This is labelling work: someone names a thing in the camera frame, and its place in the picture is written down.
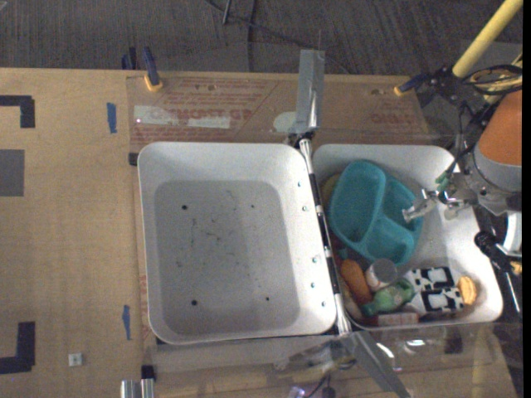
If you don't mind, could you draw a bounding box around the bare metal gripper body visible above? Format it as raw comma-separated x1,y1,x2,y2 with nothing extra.
451,171,523,216

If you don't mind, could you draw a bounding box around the white plastic tray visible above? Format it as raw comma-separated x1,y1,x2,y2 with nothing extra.
136,140,339,346
310,143,504,332

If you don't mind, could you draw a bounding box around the teal divided plate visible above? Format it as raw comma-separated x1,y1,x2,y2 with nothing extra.
328,159,425,267

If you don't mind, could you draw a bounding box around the small silver can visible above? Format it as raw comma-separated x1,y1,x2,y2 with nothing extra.
364,257,399,294

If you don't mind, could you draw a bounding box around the tan biscuit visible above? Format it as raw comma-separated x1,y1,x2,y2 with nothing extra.
456,275,479,307

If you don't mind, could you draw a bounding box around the yellow-green round toy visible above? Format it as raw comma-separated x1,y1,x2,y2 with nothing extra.
320,173,342,203

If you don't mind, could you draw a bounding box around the green plastic bottle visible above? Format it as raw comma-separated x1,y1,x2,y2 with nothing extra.
359,277,417,318

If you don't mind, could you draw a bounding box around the orange carrot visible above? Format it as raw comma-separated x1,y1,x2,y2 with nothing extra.
340,259,373,305

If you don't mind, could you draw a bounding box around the red and white packet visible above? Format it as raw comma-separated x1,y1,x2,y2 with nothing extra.
374,311,421,328

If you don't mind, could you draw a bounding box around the pale toy banana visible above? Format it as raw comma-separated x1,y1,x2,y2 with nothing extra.
341,287,365,322

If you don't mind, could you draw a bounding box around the brown cardboard board, red print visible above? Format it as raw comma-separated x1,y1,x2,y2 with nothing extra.
125,71,503,375

